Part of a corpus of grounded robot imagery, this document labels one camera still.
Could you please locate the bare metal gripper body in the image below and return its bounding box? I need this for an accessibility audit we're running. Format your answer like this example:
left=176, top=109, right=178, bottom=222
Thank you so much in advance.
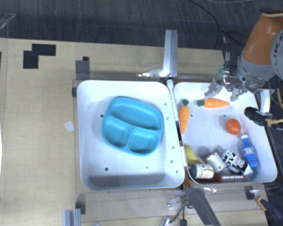
left=221, top=67, right=263, bottom=94

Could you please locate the orange carrot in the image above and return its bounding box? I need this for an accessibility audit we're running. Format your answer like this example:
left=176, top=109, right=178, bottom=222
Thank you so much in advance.
left=197, top=97, right=231, bottom=109
left=178, top=99, right=191, bottom=135

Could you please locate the orange round fruit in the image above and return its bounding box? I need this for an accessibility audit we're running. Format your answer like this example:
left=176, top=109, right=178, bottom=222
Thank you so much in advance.
left=225, top=118, right=242, bottom=136

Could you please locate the white plastic tray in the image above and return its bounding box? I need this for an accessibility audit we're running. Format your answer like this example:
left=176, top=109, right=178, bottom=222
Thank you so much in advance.
left=173, top=81, right=279, bottom=186
left=76, top=80, right=186, bottom=193

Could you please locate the blue bottle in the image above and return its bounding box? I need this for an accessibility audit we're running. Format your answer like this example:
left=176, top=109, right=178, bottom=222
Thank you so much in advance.
left=240, top=134, right=260, bottom=170

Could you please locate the cow print carton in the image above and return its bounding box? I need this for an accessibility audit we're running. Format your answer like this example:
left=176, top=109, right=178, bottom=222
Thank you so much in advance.
left=222, top=149, right=254, bottom=177

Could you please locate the white cup with orange print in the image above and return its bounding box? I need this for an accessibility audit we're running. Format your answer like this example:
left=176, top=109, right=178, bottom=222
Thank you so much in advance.
left=205, top=152, right=226, bottom=173

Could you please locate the yellow banana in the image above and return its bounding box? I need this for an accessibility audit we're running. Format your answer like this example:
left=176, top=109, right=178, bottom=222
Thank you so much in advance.
left=184, top=145, right=202, bottom=166

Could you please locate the white can with orange print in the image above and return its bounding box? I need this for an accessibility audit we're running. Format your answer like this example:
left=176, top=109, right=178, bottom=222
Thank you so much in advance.
left=189, top=163, right=215, bottom=179

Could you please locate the red sauce bottle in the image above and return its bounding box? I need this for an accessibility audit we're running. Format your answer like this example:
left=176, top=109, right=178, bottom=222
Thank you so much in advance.
left=195, top=174, right=245, bottom=184

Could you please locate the blue divided plate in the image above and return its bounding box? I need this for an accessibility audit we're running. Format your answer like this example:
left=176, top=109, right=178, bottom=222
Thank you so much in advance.
left=101, top=96, right=165, bottom=157

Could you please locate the black cylinder on white bracket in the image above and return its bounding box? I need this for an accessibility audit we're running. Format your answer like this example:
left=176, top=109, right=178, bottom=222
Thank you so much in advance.
left=244, top=89, right=273, bottom=127

